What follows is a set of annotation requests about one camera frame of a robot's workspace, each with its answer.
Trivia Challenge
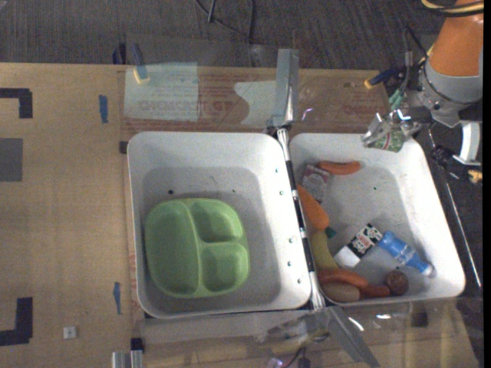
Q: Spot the green divided plate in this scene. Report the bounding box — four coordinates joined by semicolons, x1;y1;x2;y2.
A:
143;197;252;299

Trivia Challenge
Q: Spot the yellow banana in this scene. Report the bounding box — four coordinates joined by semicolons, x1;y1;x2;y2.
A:
310;229;341;272

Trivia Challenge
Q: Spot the green and white can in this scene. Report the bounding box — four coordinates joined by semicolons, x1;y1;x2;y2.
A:
370;127;407;153

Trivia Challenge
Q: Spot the brown cardboard board, red print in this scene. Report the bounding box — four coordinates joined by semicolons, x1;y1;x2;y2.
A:
117;65;479;368

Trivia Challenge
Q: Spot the blue clear plastic bottle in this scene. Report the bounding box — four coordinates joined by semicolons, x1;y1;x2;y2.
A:
373;229;437;278

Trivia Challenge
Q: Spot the white plastic tray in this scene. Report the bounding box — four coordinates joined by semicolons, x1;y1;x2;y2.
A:
126;130;313;320
288;132;467;307

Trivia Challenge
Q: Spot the orange carrot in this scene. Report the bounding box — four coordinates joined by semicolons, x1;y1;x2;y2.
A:
295;183;338;240

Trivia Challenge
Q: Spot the brown round biscuit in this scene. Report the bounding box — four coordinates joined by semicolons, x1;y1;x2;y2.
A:
384;269;410;297

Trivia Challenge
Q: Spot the red sausage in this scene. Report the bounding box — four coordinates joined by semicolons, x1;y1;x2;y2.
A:
358;284;392;299

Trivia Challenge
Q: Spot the pink and white carton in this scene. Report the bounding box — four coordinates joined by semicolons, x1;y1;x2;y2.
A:
299;163;331;203

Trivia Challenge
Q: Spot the tan bread roll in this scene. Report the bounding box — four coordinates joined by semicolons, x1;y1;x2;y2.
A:
321;281;362;304

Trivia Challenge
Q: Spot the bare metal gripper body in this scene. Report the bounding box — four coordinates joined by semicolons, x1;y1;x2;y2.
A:
386;101;435;131

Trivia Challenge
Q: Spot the black and white bottle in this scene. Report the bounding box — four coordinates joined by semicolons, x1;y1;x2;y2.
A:
332;223;384;269

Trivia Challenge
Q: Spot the orange sausage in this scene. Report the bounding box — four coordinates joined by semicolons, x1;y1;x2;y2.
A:
318;268;371;288
317;159;363;176

